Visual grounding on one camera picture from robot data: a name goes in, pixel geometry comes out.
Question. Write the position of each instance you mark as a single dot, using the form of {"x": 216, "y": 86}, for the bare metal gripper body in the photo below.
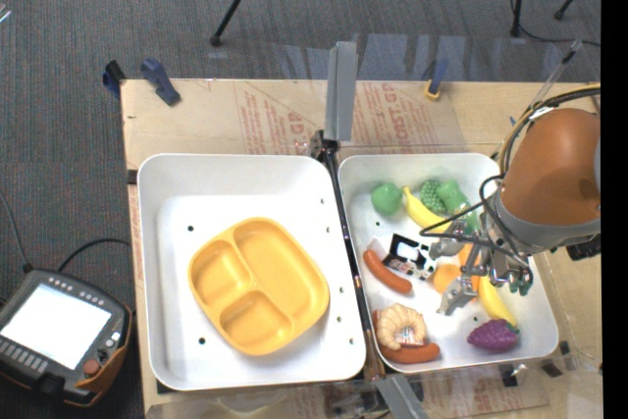
{"x": 500, "y": 262}

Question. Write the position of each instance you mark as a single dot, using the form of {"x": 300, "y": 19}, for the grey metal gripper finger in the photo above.
{"x": 447, "y": 244}
{"x": 458, "y": 295}

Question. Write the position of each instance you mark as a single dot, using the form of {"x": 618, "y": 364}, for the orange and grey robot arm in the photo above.
{"x": 554, "y": 172}

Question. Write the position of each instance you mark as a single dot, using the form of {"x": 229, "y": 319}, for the orange toy fruit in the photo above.
{"x": 445, "y": 278}

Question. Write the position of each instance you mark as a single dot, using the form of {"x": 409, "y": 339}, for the orange carrot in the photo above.
{"x": 467, "y": 255}

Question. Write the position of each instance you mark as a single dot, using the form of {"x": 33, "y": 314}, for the yellow banana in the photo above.
{"x": 493, "y": 301}
{"x": 419, "y": 211}

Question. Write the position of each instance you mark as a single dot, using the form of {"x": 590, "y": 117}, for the green bumpy toy vegetable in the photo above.
{"x": 456, "y": 198}

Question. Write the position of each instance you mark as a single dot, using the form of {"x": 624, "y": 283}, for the green grapes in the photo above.
{"x": 431, "y": 196}

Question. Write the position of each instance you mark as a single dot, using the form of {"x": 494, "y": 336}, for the white plastic tray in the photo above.
{"x": 441, "y": 343}
{"x": 255, "y": 176}

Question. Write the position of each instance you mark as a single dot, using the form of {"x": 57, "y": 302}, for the purple grapes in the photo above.
{"x": 493, "y": 336}

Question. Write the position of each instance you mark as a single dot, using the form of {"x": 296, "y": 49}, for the orange sausage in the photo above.
{"x": 417, "y": 353}
{"x": 387, "y": 272}

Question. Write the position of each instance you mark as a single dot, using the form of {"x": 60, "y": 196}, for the beige toy croissant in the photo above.
{"x": 397, "y": 321}

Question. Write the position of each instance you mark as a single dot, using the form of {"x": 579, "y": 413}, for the green toy pepper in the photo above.
{"x": 386, "y": 198}

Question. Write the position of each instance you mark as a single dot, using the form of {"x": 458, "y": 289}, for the thin black and white rod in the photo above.
{"x": 349, "y": 235}

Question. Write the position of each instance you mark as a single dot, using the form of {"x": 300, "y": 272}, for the yellow divided plate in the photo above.
{"x": 260, "y": 284}

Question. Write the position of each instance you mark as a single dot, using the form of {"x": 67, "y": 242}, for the brown cardboard board red print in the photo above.
{"x": 275, "y": 118}

